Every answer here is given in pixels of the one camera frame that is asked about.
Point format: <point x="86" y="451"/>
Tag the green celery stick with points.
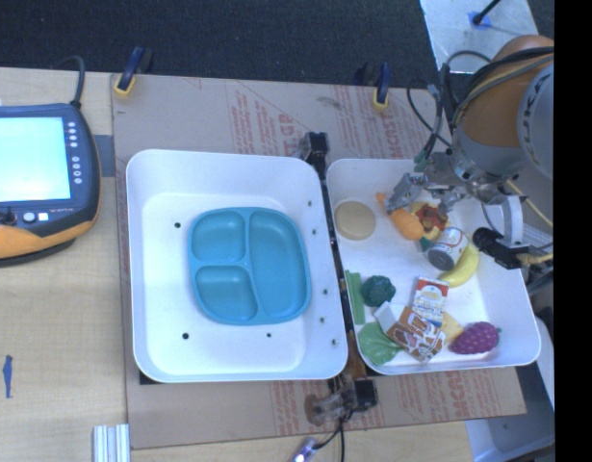
<point x="356" y="299"/>

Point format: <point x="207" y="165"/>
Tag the black cylinder on white bracket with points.
<point x="493" y="243"/>

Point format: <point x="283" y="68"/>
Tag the orange carrot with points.
<point x="407" y="223"/>

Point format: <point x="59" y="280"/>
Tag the purple grapes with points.
<point x="476" y="339"/>

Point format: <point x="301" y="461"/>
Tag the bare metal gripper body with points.
<point x="461" y="178"/>

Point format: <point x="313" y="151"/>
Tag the red and white carton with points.
<point x="429" y="301"/>

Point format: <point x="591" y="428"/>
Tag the orange and white carton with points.
<point x="416" y="335"/>

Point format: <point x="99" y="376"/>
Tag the green broccoli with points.
<point x="377" y="290"/>

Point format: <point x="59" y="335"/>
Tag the white plastic tray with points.
<point x="396" y="263"/>
<point x="161" y="258"/>

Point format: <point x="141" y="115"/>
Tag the small white and red can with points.
<point x="447" y="250"/>

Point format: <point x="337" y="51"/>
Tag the yellow pizza slice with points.
<point x="434" y="219"/>

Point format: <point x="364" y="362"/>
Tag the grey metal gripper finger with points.
<point x="448" y="202"/>
<point x="404" y="190"/>

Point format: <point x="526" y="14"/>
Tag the green lettuce leaf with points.
<point x="375" y="344"/>

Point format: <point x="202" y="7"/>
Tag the brown cardboard board red print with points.
<point x="204" y="113"/>

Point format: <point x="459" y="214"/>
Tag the beige round biscuit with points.
<point x="354" y="220"/>

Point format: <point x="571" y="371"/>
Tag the yellow banana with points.
<point x="466" y="267"/>

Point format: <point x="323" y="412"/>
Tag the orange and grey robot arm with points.
<point x="493" y="113"/>

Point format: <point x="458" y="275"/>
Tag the blue divided plate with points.
<point x="271" y="258"/>

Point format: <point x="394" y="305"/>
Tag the yellow cheese wedge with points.
<point x="453" y="326"/>

